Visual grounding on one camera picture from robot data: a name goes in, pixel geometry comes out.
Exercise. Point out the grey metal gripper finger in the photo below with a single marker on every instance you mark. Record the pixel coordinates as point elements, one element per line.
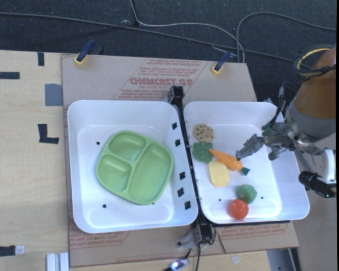
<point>250,147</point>
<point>276,153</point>

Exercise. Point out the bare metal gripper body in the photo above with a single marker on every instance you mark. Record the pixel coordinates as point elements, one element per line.
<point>282,138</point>

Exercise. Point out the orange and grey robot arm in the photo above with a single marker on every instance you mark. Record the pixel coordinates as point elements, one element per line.
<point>316,95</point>

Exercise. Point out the orange carrot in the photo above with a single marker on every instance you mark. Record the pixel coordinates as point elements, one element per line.
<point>227,159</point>

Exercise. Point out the white plastic tray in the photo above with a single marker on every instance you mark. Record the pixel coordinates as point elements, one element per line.
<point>277,185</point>
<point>87,207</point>

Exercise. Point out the yellow flat slice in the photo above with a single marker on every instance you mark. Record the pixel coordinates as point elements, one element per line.
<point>219,175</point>

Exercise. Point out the green toy pepper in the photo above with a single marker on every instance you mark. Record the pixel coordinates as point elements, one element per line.
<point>246,193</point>

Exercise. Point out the green lettuce leaf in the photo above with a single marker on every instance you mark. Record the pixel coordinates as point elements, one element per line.
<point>201,152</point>

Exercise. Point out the tan chocolate chip biscuit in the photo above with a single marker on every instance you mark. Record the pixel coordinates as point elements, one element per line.
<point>203,133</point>

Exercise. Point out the thin black rod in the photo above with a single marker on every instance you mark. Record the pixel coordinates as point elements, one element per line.
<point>190,162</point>

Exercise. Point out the red toy tomato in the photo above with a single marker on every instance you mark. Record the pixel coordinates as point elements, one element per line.
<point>238,209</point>

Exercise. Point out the green divided plate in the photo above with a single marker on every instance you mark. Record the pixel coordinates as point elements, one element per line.
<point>135,168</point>

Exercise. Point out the brown cardboard board red print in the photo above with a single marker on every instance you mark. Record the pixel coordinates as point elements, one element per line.
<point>124,78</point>

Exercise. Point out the black cylinder on white bracket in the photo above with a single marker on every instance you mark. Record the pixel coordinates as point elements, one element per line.
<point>316,183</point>

